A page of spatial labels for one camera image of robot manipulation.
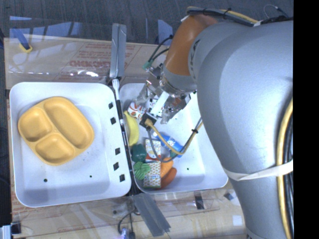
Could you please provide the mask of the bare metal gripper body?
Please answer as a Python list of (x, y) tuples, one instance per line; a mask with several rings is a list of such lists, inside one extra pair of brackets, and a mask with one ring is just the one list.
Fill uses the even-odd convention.
[(178, 112), (188, 104), (190, 94), (196, 91), (196, 83), (190, 75), (172, 73), (161, 64), (148, 67), (150, 74), (146, 80), (146, 102), (157, 100), (158, 110), (163, 112)]

